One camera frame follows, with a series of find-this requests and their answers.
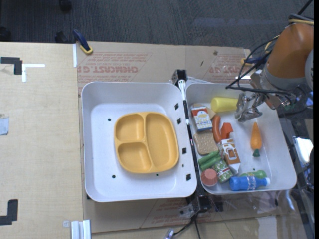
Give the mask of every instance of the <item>green bottle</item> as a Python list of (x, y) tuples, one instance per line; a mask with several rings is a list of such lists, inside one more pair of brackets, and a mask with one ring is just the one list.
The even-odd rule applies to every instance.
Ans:
[(264, 170), (258, 170), (258, 171), (254, 171), (254, 172), (243, 173), (240, 176), (255, 176), (259, 179), (262, 179), (262, 178), (266, 178), (267, 174)]

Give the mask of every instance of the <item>bottle label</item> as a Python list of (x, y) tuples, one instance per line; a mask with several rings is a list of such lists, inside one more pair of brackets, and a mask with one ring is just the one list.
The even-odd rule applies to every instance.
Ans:
[(256, 189), (256, 178), (255, 176), (247, 176), (248, 188), (247, 190), (255, 190)]

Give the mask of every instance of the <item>yellow cylinder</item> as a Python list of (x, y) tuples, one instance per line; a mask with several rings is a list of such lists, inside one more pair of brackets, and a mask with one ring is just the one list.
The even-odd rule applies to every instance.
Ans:
[(215, 97), (210, 102), (211, 109), (216, 113), (234, 111), (237, 109), (236, 98)]

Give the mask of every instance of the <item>caster wheel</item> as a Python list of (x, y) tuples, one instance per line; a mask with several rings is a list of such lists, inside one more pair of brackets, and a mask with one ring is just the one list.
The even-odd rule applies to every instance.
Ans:
[(11, 32), (5, 27), (0, 27), (0, 41), (11, 41)]
[(69, 11), (72, 8), (71, 0), (59, 0), (61, 11)]

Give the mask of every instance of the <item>yellow plate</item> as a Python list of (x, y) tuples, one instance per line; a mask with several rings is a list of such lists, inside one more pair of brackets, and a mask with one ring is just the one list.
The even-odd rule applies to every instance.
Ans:
[(161, 113), (121, 116), (115, 123), (114, 139), (118, 161), (129, 172), (163, 172), (173, 168), (179, 158), (173, 124)]

